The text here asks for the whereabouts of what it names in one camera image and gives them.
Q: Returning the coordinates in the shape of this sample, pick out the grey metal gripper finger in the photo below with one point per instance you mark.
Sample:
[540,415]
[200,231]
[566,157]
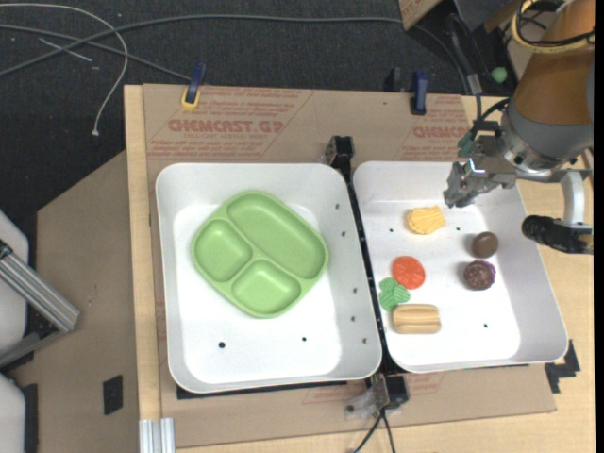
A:
[457,187]
[481,188]

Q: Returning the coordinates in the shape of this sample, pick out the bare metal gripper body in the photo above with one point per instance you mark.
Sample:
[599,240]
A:
[495,163]

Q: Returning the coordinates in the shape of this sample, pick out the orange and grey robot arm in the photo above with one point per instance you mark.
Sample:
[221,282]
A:
[552,88]

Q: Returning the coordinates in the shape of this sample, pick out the yellow ridged toy crisps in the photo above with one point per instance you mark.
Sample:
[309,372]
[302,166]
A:
[425,220]

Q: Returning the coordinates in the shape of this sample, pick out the brown round toy biscuit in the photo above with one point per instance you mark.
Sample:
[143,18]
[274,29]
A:
[485,245]

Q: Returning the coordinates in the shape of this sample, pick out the orange round toy slice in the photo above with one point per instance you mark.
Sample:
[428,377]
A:
[408,272]

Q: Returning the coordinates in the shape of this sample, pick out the thin black rod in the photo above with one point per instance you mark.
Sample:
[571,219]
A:
[367,262]

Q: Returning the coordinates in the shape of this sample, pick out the green toy lettuce leaf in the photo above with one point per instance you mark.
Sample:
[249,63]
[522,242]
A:
[392,296]

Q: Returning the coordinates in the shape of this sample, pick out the tan toy bread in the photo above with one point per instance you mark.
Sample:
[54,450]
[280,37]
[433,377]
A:
[416,319]

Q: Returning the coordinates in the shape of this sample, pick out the white plastic tray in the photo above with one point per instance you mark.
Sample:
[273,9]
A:
[264,347]
[453,347]

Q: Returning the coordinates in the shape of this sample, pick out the brown cardboard board red print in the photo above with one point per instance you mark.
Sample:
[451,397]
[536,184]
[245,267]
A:
[283,125]

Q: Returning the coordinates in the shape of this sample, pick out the green divided plate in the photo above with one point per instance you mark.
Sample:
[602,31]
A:
[264,234]

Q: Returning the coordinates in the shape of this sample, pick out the black cylinder on white bracket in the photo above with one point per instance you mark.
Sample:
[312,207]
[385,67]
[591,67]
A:
[561,234]

